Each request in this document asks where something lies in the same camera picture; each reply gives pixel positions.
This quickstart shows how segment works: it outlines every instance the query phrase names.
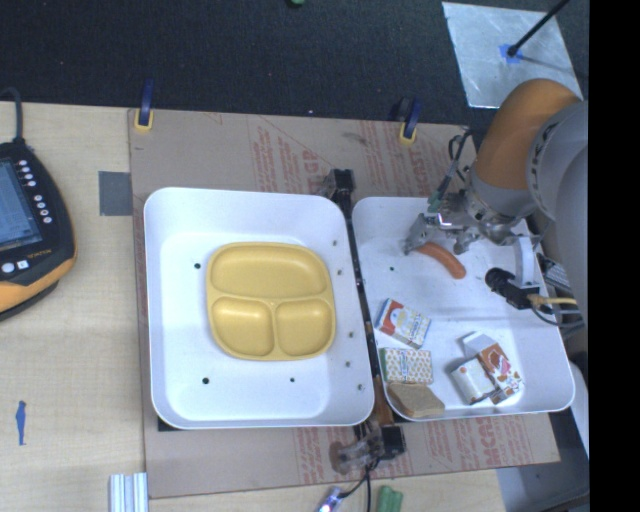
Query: candy bar wrapper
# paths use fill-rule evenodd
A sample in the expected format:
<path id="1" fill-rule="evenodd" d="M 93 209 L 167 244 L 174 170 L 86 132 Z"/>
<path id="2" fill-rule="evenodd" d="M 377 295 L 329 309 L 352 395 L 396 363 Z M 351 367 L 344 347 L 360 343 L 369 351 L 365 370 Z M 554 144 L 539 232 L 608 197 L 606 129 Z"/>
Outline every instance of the candy bar wrapper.
<path id="1" fill-rule="evenodd" d="M 378 315 L 376 329 L 411 348 L 424 344 L 431 319 L 393 299 L 387 299 Z"/>
<path id="2" fill-rule="evenodd" d="M 524 386 L 520 373 L 513 367 L 499 343 L 481 350 L 476 357 L 497 387 L 496 393 L 491 396 L 494 404 L 506 400 Z"/>
<path id="3" fill-rule="evenodd" d="M 496 392 L 496 385 L 477 358 L 470 359 L 451 372 L 466 402 L 475 404 Z"/>
<path id="4" fill-rule="evenodd" d="M 431 352 L 428 350 L 382 348 L 380 360 L 387 382 L 433 383 Z"/>

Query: blue marker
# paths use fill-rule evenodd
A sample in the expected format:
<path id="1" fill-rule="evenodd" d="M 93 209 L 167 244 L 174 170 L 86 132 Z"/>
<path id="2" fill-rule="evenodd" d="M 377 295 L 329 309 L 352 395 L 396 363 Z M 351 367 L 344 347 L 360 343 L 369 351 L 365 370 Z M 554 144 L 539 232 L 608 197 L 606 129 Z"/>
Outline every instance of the blue marker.
<path id="1" fill-rule="evenodd" d="M 27 407 L 26 402 L 20 400 L 18 403 L 18 410 L 16 411 L 16 423 L 18 424 L 18 435 L 20 437 L 20 446 L 25 445 L 24 442 L 24 424 L 27 420 L 27 413 L 25 408 Z"/>

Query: blue clamp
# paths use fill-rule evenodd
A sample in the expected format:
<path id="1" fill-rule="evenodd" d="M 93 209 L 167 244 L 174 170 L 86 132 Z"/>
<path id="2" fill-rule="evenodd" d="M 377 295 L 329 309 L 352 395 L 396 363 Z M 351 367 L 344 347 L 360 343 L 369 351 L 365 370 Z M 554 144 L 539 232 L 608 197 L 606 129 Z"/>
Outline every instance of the blue clamp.
<path id="1" fill-rule="evenodd" d="M 408 112 L 403 116 L 404 122 L 400 127 L 400 143 L 405 146 L 410 146 L 416 141 L 416 132 L 418 118 L 420 117 L 420 110 L 422 104 L 418 98 L 414 98 L 411 102 L 411 106 Z"/>
<path id="2" fill-rule="evenodd" d="M 147 78 L 142 88 L 142 102 L 136 110 L 134 125 L 142 131 L 149 131 L 153 126 L 153 110 L 151 110 L 151 97 L 153 96 L 153 78 Z"/>

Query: cardboard sheet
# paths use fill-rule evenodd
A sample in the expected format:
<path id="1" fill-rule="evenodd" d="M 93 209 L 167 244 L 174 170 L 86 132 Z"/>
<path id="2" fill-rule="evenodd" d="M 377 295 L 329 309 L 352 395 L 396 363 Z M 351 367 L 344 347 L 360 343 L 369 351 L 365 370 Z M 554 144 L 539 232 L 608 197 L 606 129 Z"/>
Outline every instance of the cardboard sheet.
<path id="1" fill-rule="evenodd" d="M 334 443 L 353 429 L 264 428 L 177 431 L 162 425 L 150 398 L 142 209 L 153 191 L 204 187 L 316 193 L 333 168 L 352 169 L 354 203 L 366 196 L 424 196 L 450 164 L 448 143 L 464 127 L 419 124 L 416 142 L 398 142 L 400 123 L 158 111 L 150 131 L 129 112 L 144 438 L 152 498 L 353 481 L 330 463 Z M 465 145 L 462 165 L 475 157 Z M 540 464 L 559 460 L 547 414 L 403 424 L 407 451 L 373 478 Z"/>

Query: table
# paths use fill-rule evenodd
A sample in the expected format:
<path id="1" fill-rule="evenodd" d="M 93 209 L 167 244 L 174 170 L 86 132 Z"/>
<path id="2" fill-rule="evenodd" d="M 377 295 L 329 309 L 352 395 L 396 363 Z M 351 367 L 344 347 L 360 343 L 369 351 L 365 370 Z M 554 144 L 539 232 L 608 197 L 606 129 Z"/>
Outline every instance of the table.
<path id="1" fill-rule="evenodd" d="M 105 511 L 109 476 L 145 471 L 132 219 L 99 211 L 99 172 L 129 172 L 127 109 L 23 107 L 27 144 L 74 220 L 78 260 L 51 295 L 0 323 L 0 511 Z M 0 119 L 0 141 L 10 141 L 13 103 L 0 103 Z M 403 512 L 504 510 L 494 470 L 375 480 L 373 510 L 382 485 L 404 493 Z M 149 510 L 311 511 L 327 490 L 167 498 Z M 365 486 L 340 507 L 365 509 Z"/>

